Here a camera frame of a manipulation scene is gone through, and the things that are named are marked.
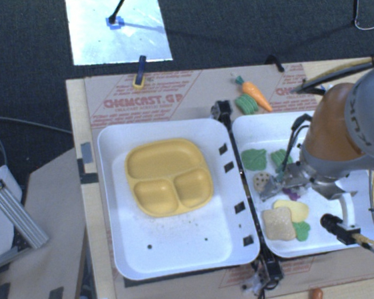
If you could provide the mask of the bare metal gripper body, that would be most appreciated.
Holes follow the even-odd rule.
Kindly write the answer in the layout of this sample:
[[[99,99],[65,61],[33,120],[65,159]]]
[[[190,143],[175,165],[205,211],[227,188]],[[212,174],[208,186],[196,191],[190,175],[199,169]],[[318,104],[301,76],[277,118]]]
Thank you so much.
[[[301,161],[288,164],[282,177],[281,190],[287,194],[304,193],[315,182],[310,167]]]

